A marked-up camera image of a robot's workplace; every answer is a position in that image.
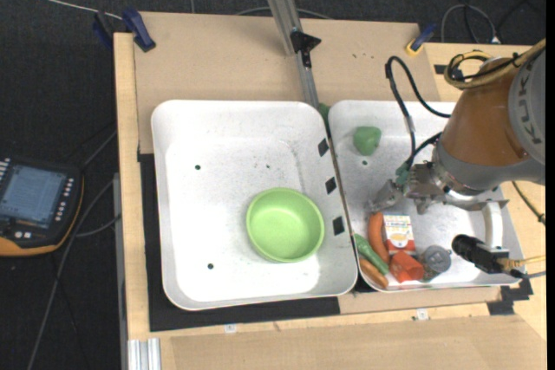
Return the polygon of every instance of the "label on box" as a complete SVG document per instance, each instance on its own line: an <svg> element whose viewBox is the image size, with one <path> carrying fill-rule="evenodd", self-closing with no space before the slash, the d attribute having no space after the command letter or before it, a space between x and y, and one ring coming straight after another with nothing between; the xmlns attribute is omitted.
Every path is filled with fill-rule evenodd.
<svg viewBox="0 0 555 370"><path fill-rule="evenodd" d="M415 237L410 216L384 214L383 229L385 231L385 244L389 254L404 251L409 255L416 254Z"/></svg>

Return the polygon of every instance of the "bowl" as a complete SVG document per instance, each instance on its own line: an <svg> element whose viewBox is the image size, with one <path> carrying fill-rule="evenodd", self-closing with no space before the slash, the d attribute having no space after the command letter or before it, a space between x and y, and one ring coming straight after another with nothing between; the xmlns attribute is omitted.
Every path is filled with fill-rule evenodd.
<svg viewBox="0 0 555 370"><path fill-rule="evenodd" d="M251 244L265 259L294 263L322 245L322 213L308 197L291 188L262 191L250 203L246 229Z"/></svg>

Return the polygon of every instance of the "wooden table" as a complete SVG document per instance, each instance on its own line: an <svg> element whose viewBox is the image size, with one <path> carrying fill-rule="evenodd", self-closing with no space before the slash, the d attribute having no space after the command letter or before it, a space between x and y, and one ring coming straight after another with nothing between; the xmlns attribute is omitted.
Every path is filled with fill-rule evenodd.
<svg viewBox="0 0 555 370"><path fill-rule="evenodd" d="M496 287L436 289L339 296L341 314L312 319L151 332L142 226L140 164L151 153L149 117L167 99L301 100L296 65L284 57L270 18L142 13L158 46L142 53L131 35L114 36L120 142L123 269L126 316L123 339L160 341L163 370L178 368L546 368L545 278L535 295L517 302L515 315L490 316ZM320 101L391 100L383 64L403 58L427 100L455 101L434 76L435 65L474 46L427 44L410 57L404 46L418 35L409 23L303 21L323 38L312 53ZM481 46L496 55L523 47ZM402 94L413 96L399 81ZM543 205L545 188L525 185ZM525 256L545 252L545 228L511 187L510 212Z"/></svg>

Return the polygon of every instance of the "black floor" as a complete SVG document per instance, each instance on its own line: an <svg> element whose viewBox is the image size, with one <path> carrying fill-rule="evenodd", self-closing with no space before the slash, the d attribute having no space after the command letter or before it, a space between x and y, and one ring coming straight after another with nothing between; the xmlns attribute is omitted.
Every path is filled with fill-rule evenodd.
<svg viewBox="0 0 555 370"><path fill-rule="evenodd" d="M189 0L63 0L120 15L137 10L190 11ZM534 44L546 34L545 0L296 0L337 19L441 23L461 1L482 10L507 44ZM265 0L195 0L196 12L234 14ZM447 42L490 42L483 16L456 10ZM114 130L112 54L92 32L93 13L43 0L0 0L0 154L81 165ZM117 29L121 25L114 22ZM434 40L440 40L439 32ZM84 205L118 171L112 140L85 170ZM114 214L108 192L84 230ZM32 258L0 258L0 369L29 362L63 250ZM119 368L114 232L76 239L33 368Z"/></svg>

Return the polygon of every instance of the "green cucumber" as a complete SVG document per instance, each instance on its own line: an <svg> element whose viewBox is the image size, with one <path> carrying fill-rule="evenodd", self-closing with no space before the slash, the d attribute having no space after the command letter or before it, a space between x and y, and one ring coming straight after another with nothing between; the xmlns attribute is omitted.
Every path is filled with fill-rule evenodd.
<svg viewBox="0 0 555 370"><path fill-rule="evenodd" d="M378 256L378 254L370 247L370 244L364 237L359 234L354 234L356 250L359 254L368 259L374 266L380 270L383 275L388 274L389 266Z"/></svg>

